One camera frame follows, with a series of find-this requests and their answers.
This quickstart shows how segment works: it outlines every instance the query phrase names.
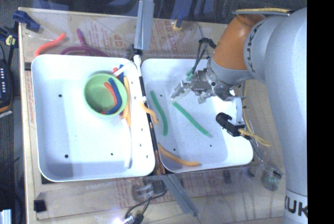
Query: white tray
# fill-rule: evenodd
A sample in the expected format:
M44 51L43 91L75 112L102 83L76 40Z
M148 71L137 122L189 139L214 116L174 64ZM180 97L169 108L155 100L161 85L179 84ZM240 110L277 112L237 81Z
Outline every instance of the white tray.
M206 60L200 61L197 68L206 67ZM160 122L154 125L157 141L170 153L187 161L199 161L197 167L180 165L164 155L160 155L163 165L171 172L180 173L215 168L240 166L249 163L253 150L249 141L243 137L233 137L216 122L216 115L224 112L236 114L235 102L224 102L211 97L198 104L197 96L190 92L177 102L207 131L206 136L196 129L189 120L172 105L171 94L180 80L194 66L195 60L149 59L143 62L141 70L149 107L153 109ZM162 118L154 105L150 91L157 96L160 106L168 120L169 132L163 136Z
M44 177L59 182L145 176L153 171L152 141L146 113L138 105L142 96L134 64L124 72L130 82L130 131L119 116L98 117L85 105L87 79L126 62L50 54L33 60L38 157Z

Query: green cup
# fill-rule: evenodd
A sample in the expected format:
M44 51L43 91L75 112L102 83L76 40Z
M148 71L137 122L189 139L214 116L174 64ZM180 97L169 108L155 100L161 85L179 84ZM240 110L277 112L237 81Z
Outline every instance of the green cup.
M109 79L112 78L120 92L122 105L120 109L113 114L102 114L103 111L109 111L115 106L115 101L110 91L104 86L104 83L109 84ZM127 103L127 92L118 78L109 74L95 74L91 76L85 84L85 100L88 108L98 116L110 117L120 114Z

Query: black device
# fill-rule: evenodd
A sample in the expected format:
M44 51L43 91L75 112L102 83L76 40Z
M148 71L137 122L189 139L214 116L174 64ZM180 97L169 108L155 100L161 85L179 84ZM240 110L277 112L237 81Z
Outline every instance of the black device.
M13 101L13 82L10 69L4 60L0 60L0 113L5 112Z

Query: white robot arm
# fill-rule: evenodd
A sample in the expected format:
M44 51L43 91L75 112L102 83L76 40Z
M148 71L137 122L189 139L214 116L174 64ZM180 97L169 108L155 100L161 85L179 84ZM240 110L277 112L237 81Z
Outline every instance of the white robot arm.
M247 79L266 85L286 171L284 224L308 223L306 151L307 8L289 16L238 14L227 26L207 68L181 82L172 99L184 89L199 95L234 97L230 90Z

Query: white label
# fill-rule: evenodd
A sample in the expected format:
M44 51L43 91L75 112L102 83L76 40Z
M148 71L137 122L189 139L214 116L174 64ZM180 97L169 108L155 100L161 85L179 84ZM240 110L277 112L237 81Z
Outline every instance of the white label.
M308 223L307 197L290 192L285 193L284 215L298 223Z

